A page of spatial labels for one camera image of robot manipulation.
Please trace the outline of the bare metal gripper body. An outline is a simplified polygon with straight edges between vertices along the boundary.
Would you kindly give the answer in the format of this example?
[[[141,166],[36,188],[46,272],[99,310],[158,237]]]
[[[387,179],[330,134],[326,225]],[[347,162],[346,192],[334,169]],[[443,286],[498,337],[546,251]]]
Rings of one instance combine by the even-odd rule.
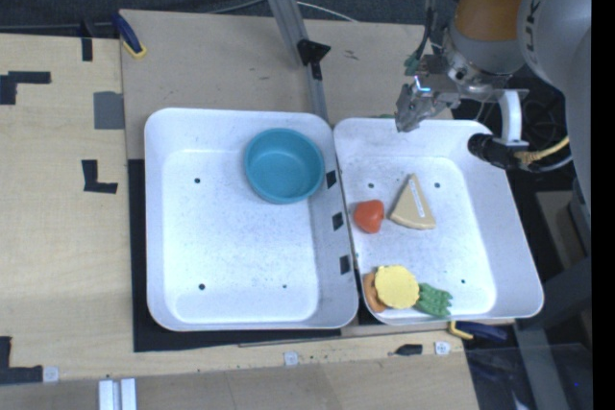
[[[463,100],[496,102],[509,74],[478,70],[469,62],[450,65],[442,55],[423,55],[407,61],[408,84],[417,93],[433,95],[434,111],[456,109]]]

